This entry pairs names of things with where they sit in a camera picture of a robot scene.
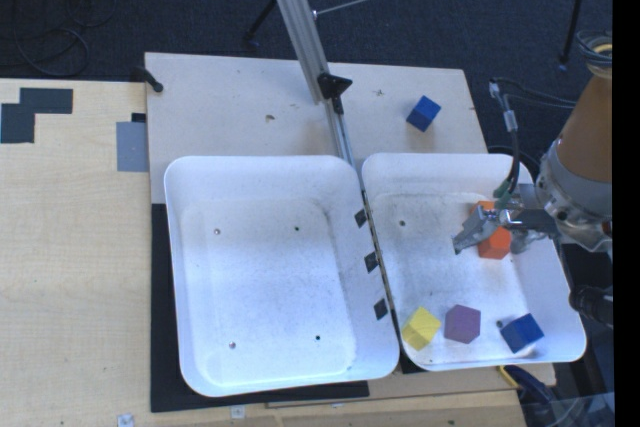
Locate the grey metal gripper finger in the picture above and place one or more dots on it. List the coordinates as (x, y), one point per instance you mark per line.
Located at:
(527, 238)
(474, 230)

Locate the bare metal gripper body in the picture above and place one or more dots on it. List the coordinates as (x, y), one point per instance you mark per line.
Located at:
(537, 219)

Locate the orange cube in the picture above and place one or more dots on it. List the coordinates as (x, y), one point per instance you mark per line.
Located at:
(496, 242)

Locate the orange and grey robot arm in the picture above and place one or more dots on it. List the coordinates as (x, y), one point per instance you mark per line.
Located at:
(590, 130)

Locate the white plastic tray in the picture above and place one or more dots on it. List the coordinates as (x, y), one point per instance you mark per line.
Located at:
(270, 275)
(450, 280)

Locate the purple cube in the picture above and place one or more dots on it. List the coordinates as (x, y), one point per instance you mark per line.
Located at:
(462, 324)

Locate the blue cube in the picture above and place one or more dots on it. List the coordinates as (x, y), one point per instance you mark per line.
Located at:
(424, 113)
(522, 333)

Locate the yellow cube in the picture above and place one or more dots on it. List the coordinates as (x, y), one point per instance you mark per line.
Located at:
(421, 328)

